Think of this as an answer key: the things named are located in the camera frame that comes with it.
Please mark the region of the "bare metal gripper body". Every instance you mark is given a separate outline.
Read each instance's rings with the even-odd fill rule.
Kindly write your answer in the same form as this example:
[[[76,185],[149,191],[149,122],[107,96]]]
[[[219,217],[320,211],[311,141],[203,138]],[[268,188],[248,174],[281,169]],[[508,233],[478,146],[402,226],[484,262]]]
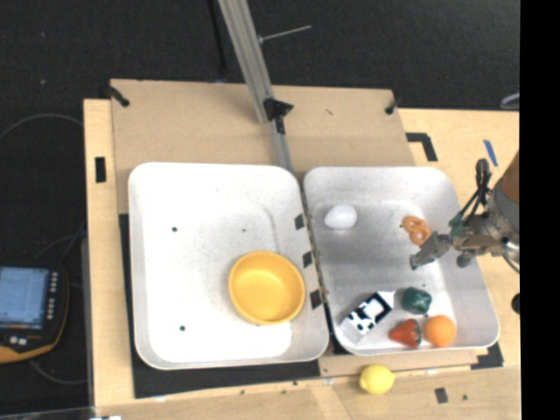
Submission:
[[[517,223],[497,213],[468,216],[450,223],[451,244],[472,255],[519,256],[520,232]]]

